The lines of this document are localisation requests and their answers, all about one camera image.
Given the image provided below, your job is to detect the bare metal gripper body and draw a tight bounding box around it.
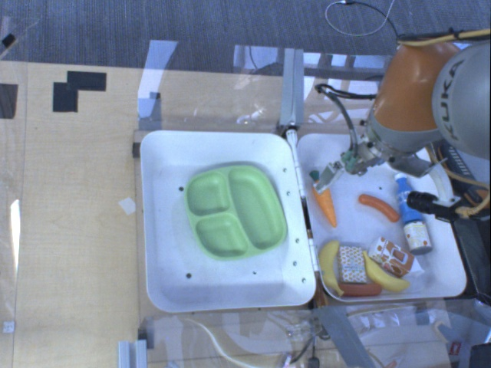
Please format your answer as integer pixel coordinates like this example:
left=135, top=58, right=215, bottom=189
left=342, top=136, right=389, bottom=177

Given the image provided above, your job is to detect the orange carrot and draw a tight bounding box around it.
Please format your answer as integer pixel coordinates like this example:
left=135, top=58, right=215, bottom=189
left=309, top=169, right=338, bottom=228

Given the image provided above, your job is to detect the orange sausage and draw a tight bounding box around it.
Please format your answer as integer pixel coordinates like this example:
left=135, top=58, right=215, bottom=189
left=358, top=193, right=400, bottom=222

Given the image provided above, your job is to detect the white plastic tray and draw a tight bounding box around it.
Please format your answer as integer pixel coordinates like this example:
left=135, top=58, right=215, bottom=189
left=297, top=132, right=468, bottom=303
left=140, top=130, right=318, bottom=314

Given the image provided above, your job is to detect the blue bottle with white cap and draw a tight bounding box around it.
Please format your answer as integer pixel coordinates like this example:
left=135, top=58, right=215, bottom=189
left=394, top=172, right=425, bottom=224

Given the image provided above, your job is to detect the green divided plate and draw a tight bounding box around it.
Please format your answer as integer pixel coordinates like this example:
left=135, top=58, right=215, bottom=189
left=184, top=165, right=288, bottom=261

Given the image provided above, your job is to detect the yellow banana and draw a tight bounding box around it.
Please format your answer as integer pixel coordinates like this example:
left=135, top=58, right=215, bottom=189
left=362, top=250, right=410, bottom=293
left=318, top=240, right=345, bottom=297

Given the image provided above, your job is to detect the orange patterned carton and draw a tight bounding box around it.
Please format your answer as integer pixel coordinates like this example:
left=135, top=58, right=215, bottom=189
left=337, top=245, right=368, bottom=284

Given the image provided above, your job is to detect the white can with orange print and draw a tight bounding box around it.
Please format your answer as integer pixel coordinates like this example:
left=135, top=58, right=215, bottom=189
left=402, top=220, right=433, bottom=255

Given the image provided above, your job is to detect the orange and white packet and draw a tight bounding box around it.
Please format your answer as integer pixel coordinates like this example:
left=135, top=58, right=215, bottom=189
left=367, top=236, right=425, bottom=279

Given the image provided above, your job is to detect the red sausage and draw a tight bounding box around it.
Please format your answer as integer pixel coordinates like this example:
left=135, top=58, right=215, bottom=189
left=337, top=281, right=384, bottom=297

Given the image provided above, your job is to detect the black cylinder on white bracket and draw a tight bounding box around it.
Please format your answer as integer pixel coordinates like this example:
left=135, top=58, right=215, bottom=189
left=406, top=166, right=462, bottom=220

